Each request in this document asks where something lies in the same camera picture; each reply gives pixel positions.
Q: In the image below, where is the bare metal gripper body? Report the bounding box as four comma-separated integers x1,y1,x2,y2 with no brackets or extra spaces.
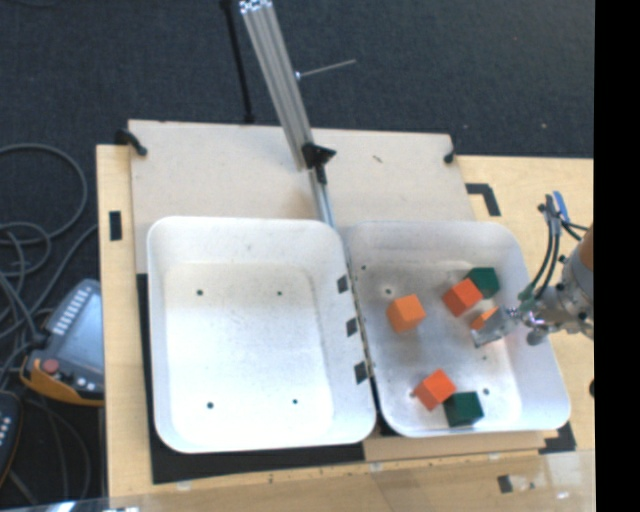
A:
517,282,595,347

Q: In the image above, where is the white plastic tray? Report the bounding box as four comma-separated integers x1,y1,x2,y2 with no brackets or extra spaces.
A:
146,215,377,455
342,220,572,439

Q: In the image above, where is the pale wooden flat board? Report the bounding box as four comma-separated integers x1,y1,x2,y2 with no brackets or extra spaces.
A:
127,118,547,462

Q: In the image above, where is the green cube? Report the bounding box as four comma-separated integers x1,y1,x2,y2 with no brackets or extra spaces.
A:
463,266,501,300
443,391,485,428

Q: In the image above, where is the orange cube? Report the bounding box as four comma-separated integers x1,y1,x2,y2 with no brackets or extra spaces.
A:
386,293,427,334
442,278,484,318
470,306,501,331
413,369,457,412

